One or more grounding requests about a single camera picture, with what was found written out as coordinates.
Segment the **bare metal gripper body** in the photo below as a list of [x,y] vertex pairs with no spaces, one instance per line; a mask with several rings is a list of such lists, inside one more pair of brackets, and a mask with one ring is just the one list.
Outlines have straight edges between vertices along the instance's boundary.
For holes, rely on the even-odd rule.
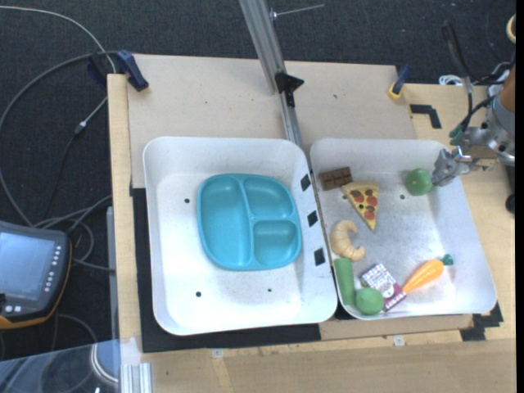
[[515,131],[498,126],[468,127],[461,142],[470,170],[490,169],[496,161],[515,166]]

